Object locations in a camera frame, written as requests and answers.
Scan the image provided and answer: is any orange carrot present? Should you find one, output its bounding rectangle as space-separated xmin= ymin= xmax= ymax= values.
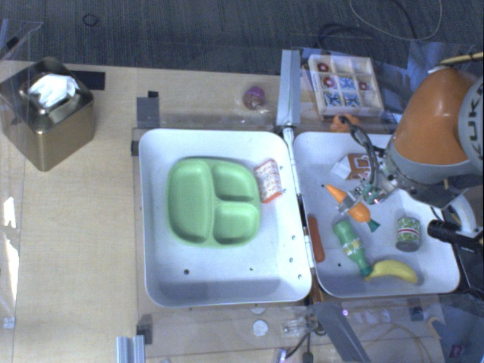
xmin=325 ymin=183 xmax=381 ymax=234

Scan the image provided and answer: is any red sausage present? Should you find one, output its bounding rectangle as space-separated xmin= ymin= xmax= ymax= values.
xmin=306 ymin=215 xmax=327 ymax=263

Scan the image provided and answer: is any yellow banana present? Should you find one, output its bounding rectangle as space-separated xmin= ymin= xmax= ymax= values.
xmin=363 ymin=259 xmax=420 ymax=285

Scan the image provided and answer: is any gold tissue box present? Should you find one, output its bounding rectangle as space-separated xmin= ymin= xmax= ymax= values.
xmin=0 ymin=55 xmax=96 ymax=173

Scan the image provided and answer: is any white plastic tray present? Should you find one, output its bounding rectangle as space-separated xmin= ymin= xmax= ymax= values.
xmin=138 ymin=128 xmax=314 ymax=309
xmin=293 ymin=131 xmax=462 ymax=299

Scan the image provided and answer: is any wooden noughts and crosses box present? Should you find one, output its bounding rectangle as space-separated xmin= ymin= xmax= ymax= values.
xmin=306 ymin=53 xmax=386 ymax=118

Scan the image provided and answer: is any black cylinder on white bracket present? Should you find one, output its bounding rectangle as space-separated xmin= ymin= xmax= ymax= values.
xmin=427 ymin=194 xmax=484 ymax=250

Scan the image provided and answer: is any green bottle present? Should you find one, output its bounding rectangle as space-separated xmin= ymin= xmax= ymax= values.
xmin=332 ymin=219 xmax=374 ymax=278

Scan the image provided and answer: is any white and brown carton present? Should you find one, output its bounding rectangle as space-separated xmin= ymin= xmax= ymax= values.
xmin=330 ymin=153 xmax=376 ymax=182

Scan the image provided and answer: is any orange and white packet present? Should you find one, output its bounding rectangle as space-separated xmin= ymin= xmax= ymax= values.
xmin=253 ymin=158 xmax=284 ymax=205

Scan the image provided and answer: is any green divided plate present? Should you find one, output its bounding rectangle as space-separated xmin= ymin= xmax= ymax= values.
xmin=165 ymin=157 xmax=263 ymax=249

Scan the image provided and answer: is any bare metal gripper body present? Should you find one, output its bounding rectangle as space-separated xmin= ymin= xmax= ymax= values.
xmin=348 ymin=160 xmax=400 ymax=206

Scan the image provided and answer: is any purple round toy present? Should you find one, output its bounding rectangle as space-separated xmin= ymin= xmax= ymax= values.
xmin=242 ymin=85 xmax=268 ymax=111

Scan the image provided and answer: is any orange toy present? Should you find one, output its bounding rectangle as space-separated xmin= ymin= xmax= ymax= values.
xmin=329 ymin=113 xmax=361 ymax=133

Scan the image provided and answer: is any green and white can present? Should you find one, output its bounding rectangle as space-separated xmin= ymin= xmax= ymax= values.
xmin=395 ymin=216 xmax=422 ymax=253

